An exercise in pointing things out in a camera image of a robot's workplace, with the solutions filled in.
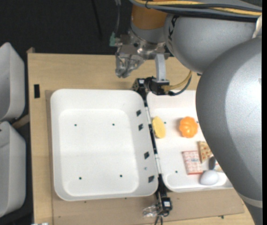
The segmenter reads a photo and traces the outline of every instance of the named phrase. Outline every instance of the wooden table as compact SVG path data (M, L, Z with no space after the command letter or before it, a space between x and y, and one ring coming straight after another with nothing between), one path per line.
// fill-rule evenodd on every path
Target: wooden table
M145 62L126 79L118 78L114 69L115 58L112 55L28 53L35 223L135 225L154 222L153 218L142 218L141 212L142 208L155 201L154 196L67 202L60 199L52 189L45 92L62 88L128 90L136 78L156 74L153 60ZM171 84L181 82L189 72L175 58L166 61L166 70ZM198 81L199 76L193 74L189 89L195 90ZM233 188L170 192L168 195L174 208L164 218L164 224L254 224Z

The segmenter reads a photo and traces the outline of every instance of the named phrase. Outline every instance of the white plastic band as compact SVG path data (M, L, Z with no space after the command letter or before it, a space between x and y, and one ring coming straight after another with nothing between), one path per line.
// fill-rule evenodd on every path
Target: white plastic band
M248 203L248 204L250 204L254 207L257 207L257 208L263 208L263 201L258 201L258 200L251 199L249 197L245 197L245 196L241 195L240 193L238 193L238 194L245 203Z
M259 33L259 30L261 29L263 25L263 14L259 16L259 18L256 21L256 28L252 35L252 38L256 38L257 34Z

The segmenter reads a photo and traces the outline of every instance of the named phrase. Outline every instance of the orange ball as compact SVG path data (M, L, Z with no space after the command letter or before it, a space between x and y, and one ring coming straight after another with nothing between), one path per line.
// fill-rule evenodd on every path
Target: orange ball
M198 123L194 118L185 117L180 120L179 130L182 136L186 138L192 138L198 132Z

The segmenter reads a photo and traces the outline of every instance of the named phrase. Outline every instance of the yellow cable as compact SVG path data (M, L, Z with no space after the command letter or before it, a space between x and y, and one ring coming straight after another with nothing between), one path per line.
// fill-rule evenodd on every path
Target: yellow cable
M154 2L154 1L143 1L143 0L134 0L135 2L143 5L154 5L154 6L161 6L161 5L195 5L195 4L206 4L202 2L194 2L194 1L162 1L162 2ZM228 13L235 13L235 14L242 14L242 15L253 15L253 16L260 16L262 12L252 12L246 11L236 8L225 8L225 7L211 7L210 9L219 10L222 12Z
M170 90L173 90L173 89L176 89L176 88L179 88L181 87L182 85L184 85L191 77L191 70L189 72L189 74L187 75L187 77L179 84L176 84L176 85L162 85L161 88L165 91L165 92L168 92Z

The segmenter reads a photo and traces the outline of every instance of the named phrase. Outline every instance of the red and white box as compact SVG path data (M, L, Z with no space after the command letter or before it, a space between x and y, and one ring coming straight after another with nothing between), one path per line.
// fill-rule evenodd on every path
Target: red and white box
M188 175L203 173L198 151L184 151L182 157Z

